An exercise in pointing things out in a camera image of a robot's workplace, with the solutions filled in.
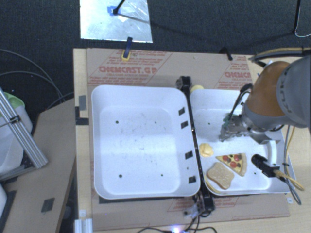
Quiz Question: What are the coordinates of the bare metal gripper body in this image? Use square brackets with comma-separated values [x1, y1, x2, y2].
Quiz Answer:
[219, 115, 271, 145]

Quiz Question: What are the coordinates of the white plastic tray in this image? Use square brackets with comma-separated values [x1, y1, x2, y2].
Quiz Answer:
[91, 84, 202, 200]
[190, 88, 297, 196]

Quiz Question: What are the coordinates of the pizza slice toy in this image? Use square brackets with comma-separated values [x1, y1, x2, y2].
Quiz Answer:
[215, 152, 248, 177]

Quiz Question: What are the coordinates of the yellow lumpy toy food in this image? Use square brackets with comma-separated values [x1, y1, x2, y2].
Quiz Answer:
[199, 143, 214, 158]

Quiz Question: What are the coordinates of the thin black rod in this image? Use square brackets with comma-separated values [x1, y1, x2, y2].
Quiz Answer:
[184, 87, 207, 199]

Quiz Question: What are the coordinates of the brown bread slice toy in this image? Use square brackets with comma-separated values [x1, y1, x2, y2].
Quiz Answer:
[206, 162, 235, 190]

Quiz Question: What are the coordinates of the pale yellow rounded object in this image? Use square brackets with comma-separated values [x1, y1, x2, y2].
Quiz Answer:
[190, 84, 205, 94]

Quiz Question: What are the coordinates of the pale yellow flat slice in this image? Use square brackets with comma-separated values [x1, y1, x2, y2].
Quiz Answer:
[204, 175, 221, 195]

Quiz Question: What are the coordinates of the brown cardboard board red print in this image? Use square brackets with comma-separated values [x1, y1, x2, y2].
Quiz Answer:
[86, 48, 291, 232]

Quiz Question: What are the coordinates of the black cylinder on white bracket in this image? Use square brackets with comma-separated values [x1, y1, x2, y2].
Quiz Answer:
[251, 139, 282, 179]

